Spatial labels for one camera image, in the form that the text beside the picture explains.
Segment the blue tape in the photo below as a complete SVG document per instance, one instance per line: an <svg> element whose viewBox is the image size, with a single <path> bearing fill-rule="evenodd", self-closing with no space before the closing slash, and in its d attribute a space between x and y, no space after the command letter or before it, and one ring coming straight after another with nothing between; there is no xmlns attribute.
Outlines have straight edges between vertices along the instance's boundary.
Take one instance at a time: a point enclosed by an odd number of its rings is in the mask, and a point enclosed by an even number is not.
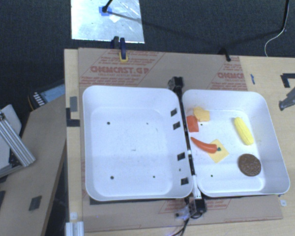
<svg viewBox="0 0 295 236"><path fill-rule="evenodd" d="M109 12L113 12L112 11L112 9L108 6L108 8L107 8L107 12L103 12L103 6L100 6L99 8L98 8L98 11L99 11L99 13L102 15L102 16L104 16L104 17L106 17L106 16L109 16L110 14L109 14Z"/></svg>
<svg viewBox="0 0 295 236"><path fill-rule="evenodd" d="M254 76L252 74L250 74L250 76L251 76L252 84L255 84Z"/></svg>

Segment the toy red pepper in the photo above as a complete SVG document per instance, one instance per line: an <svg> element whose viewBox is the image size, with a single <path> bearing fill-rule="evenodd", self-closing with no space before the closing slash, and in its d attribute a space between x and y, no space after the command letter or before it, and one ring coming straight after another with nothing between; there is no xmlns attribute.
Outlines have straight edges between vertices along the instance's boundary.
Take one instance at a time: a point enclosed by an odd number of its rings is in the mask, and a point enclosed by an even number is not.
<svg viewBox="0 0 295 236"><path fill-rule="evenodd" d="M197 118L195 116L187 116L186 119L189 132L198 132L199 126Z"/></svg>
<svg viewBox="0 0 295 236"><path fill-rule="evenodd" d="M193 141L193 143L199 147L200 149L208 152L208 153L215 153L217 151L217 145L216 144L206 144L206 143L203 143L199 140L197 140L196 138L194 137L191 137L191 140Z"/></svg>

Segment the yellow corn cob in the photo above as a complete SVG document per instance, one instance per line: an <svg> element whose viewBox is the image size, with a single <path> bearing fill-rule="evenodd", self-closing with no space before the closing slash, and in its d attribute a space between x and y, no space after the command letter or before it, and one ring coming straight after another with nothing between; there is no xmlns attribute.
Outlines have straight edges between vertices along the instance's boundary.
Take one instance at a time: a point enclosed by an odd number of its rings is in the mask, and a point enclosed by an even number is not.
<svg viewBox="0 0 295 236"><path fill-rule="evenodd" d="M252 137L252 134L243 119L236 117L234 120L234 125L242 141L246 145L252 145L254 143L254 138Z"/></svg>

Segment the metal sheet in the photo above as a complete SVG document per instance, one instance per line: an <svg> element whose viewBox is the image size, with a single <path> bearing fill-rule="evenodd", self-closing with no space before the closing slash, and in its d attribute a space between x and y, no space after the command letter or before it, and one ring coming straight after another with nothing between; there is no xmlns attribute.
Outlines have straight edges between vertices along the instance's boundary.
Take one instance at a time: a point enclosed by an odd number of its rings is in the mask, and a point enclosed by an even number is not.
<svg viewBox="0 0 295 236"><path fill-rule="evenodd" d="M128 43L144 43L139 0L71 0L72 39L111 41L124 37Z"/></svg>

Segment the cardboard sheet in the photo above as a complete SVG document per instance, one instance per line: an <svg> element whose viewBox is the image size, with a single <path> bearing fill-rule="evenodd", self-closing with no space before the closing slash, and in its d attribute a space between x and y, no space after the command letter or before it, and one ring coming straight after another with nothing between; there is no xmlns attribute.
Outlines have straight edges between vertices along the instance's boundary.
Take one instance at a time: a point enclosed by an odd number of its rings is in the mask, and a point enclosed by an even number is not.
<svg viewBox="0 0 295 236"><path fill-rule="evenodd" d="M91 85L166 88L173 76L184 78L188 89L247 90L239 57L127 51L129 61L121 63L118 50L79 49L81 169L85 232L179 226L177 210L183 199L97 202L85 190L83 91ZM207 200L208 211L190 224L281 219L277 196L220 198Z"/></svg>

